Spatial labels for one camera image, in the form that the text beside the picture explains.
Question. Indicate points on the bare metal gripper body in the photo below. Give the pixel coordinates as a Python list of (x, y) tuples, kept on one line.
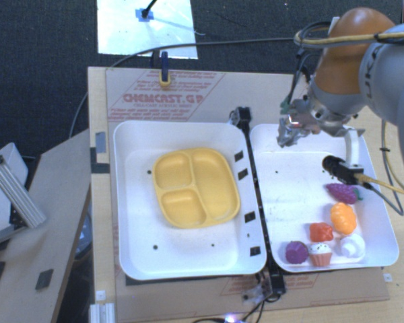
[(318, 117)]

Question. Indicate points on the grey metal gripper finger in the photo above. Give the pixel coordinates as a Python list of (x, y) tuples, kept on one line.
[(296, 134), (284, 133)]

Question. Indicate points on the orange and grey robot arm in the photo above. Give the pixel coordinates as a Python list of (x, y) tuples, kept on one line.
[(384, 66)]

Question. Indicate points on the white plastic tray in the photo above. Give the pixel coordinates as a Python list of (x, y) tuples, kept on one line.
[(138, 241), (296, 194)]

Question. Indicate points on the thin black and white rod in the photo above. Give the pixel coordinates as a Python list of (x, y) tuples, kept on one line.
[(258, 194)]

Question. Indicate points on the purple toy grapes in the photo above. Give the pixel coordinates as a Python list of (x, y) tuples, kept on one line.
[(342, 193)]

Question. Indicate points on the yellow divided plate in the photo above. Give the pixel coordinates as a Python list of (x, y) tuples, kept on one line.
[(208, 177)]

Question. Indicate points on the brown cardboard board red print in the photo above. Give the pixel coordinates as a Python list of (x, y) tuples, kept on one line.
[(202, 94)]

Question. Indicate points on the orange toy bread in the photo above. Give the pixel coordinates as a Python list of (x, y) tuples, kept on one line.
[(343, 218)]

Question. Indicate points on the orange-red toy cube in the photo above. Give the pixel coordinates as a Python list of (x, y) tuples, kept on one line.
[(321, 232)]

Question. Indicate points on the purple toy tart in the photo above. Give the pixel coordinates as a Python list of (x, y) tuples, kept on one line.
[(296, 252)]

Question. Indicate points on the toy cupcake with white frosting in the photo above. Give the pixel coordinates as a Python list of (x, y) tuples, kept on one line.
[(320, 255)]

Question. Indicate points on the white toy cream swirl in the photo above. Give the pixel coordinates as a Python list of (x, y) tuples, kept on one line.
[(353, 246)]

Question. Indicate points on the black cylinder on white bracket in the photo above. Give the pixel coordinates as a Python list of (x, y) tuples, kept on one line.
[(338, 167)]

